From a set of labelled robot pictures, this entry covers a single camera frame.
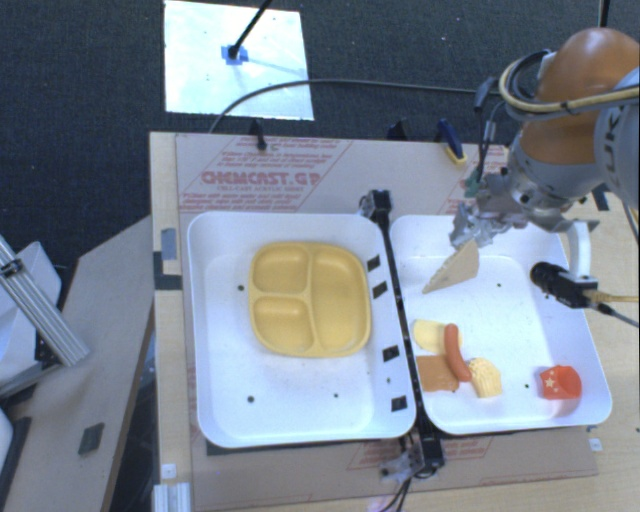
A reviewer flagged brown cardboard board red print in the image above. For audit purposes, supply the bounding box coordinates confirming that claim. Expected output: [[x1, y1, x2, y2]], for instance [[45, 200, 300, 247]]
[[174, 133, 601, 495]]

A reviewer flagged tan pizza slice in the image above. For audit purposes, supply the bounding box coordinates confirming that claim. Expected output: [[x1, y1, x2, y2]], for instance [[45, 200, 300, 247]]
[[421, 240, 481, 295]]

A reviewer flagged white plastic tray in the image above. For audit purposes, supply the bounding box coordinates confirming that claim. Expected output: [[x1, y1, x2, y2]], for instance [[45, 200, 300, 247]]
[[186, 210, 418, 449], [388, 214, 614, 436]]

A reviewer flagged brown bread slice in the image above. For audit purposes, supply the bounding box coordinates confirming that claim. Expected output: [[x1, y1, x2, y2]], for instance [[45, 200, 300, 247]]
[[415, 354, 461, 394]]

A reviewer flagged orange sausage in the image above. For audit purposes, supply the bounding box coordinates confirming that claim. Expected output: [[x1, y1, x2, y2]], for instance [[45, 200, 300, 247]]
[[443, 322, 474, 383]]

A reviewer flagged red block with yellow stars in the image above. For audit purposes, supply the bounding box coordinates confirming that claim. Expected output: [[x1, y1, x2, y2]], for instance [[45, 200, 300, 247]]
[[538, 364, 583, 402]]

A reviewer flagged thin black and white rod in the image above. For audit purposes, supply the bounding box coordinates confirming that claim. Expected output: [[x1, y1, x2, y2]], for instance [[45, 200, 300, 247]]
[[378, 209, 432, 442]]

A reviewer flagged pale yellow round biscuit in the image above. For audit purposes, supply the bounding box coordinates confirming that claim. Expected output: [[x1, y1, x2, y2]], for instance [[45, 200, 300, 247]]
[[411, 319, 449, 353]]

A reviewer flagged yellow divided plate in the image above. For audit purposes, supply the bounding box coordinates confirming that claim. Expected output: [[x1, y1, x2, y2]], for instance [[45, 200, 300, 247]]
[[247, 241, 373, 359]]

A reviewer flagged black cylinder on white bracket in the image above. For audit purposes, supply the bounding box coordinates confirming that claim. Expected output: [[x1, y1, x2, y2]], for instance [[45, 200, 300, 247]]
[[530, 219, 601, 310]]

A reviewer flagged yellow ridged toy food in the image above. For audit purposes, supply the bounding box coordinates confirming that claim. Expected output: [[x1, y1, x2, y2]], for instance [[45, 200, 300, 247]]
[[466, 356, 503, 399]]

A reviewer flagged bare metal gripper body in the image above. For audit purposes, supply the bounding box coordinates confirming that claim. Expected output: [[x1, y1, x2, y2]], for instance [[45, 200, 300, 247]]
[[475, 172, 540, 227]]

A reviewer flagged black block with thin wires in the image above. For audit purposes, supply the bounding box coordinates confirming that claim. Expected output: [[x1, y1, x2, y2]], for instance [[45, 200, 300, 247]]
[[416, 433, 447, 477], [358, 188, 395, 220]]

